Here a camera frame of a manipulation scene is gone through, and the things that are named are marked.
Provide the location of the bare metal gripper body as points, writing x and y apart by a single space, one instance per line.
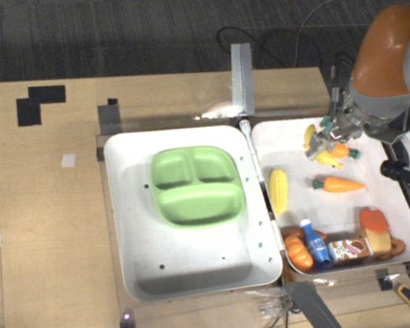
346 123

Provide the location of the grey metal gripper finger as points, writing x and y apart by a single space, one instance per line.
336 139
314 148

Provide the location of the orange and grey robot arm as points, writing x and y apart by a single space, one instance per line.
380 64

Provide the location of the orange carrot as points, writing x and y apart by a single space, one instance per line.
338 184
341 151

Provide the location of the yellow banana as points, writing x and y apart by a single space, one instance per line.
326 158

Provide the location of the white plastic tray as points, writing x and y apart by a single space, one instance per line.
200 254
297 142

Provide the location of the yellow corn cob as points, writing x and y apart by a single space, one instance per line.
278 190

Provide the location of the blue bottle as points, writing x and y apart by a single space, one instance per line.
316 248

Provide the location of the orange and yellow pizza slice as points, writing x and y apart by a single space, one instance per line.
376 232

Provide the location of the orange bread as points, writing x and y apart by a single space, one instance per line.
299 253

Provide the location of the brown carton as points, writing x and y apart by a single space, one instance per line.
349 250

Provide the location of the brown doughnut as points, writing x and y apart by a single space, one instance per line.
397 246

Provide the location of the green divided plate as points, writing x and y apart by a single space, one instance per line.
198 204

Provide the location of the black cylinder on white bracket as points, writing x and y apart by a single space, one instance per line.
407 167

